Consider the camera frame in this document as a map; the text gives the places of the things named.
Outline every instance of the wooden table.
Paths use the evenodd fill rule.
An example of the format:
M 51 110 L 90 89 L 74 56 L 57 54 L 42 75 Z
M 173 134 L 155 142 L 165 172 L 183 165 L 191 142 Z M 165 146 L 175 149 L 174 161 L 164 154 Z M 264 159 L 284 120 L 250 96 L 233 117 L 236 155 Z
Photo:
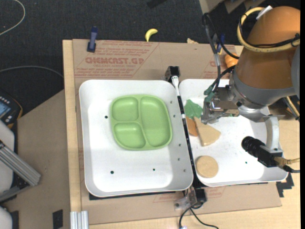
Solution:
M 78 137 L 76 121 L 76 99 L 74 85 L 73 44 L 70 40 L 63 41 L 63 60 L 65 76 L 65 101 L 67 118 L 67 140 L 69 160 L 69 184 L 71 211 L 82 211 L 80 171 L 78 155 Z M 280 121 L 280 142 L 287 158 L 300 156 L 299 122 L 295 120 Z M 282 206 L 277 208 L 255 209 L 236 212 L 199 215 L 207 223 L 218 226 L 220 229 L 235 228 L 261 228 L 261 229 L 287 229 L 300 228 L 300 175 L 292 174 L 294 187 L 285 190 L 285 197 L 281 199 Z M 150 219 L 120 223 L 90 225 L 91 229 L 121 229 L 121 228 L 146 228 L 146 229 L 175 229 L 178 228 L 178 217 L 164 219 Z M 183 225 L 188 228 L 202 228 L 203 226 L 193 217 L 185 216 Z

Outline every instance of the yellow banana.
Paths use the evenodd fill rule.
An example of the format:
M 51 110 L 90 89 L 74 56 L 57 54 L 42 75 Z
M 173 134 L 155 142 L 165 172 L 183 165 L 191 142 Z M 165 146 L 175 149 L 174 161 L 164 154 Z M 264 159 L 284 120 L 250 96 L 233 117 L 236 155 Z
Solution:
M 151 37 L 151 35 L 154 35 L 156 34 L 158 31 L 156 29 L 150 29 L 146 32 L 145 34 L 145 39 L 146 41 L 148 42 L 149 41 L 149 38 Z

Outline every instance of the tan disc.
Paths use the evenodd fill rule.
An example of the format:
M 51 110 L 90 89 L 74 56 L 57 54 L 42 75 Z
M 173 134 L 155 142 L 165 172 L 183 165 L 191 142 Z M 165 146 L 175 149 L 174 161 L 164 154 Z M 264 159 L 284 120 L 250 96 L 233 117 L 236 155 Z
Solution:
M 212 178 L 218 173 L 218 164 L 211 156 L 200 156 L 196 161 L 196 170 L 204 178 Z

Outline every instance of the black carpet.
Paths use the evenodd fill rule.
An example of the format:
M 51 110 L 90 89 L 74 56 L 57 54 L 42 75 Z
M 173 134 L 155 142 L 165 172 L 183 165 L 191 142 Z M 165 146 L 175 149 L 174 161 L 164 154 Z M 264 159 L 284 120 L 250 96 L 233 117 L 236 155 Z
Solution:
M 97 26 L 97 39 L 144 41 L 145 32 L 157 28 L 154 42 L 208 43 L 198 0 L 19 0 L 26 9 L 24 21 L 0 36 L 0 70 L 15 66 L 43 66 L 62 70 L 62 40 L 89 38 Z M 262 5 L 288 5 L 300 9 L 300 0 L 266 0 Z M 239 45 L 236 27 L 245 11 L 240 5 L 231 14 L 223 3 L 211 13 L 225 43 Z M 21 6 L 0 0 L 0 33 L 22 17 Z M 0 73 L 0 88 L 23 106 L 24 113 L 64 88 L 57 74 L 41 69 Z

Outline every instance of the green plate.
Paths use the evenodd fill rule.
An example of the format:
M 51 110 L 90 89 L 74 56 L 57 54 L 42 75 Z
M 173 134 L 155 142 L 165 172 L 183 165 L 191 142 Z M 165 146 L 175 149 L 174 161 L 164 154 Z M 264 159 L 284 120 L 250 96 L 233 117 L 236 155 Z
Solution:
M 163 100 L 151 95 L 118 97 L 111 104 L 111 126 L 119 146 L 151 150 L 167 146 L 172 125 Z

